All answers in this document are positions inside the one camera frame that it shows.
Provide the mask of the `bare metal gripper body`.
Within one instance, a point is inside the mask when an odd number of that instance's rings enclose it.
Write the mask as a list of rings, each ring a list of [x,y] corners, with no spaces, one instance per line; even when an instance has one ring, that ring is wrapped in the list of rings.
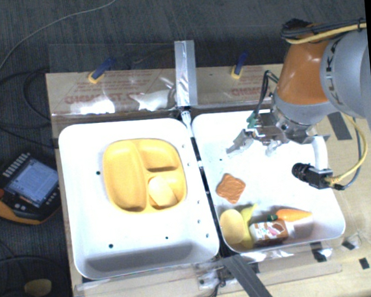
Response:
[[[314,140],[314,136],[309,134],[312,129],[310,125],[296,123],[278,109],[253,112],[251,118],[253,138],[261,141],[265,146],[289,142],[307,144]]]

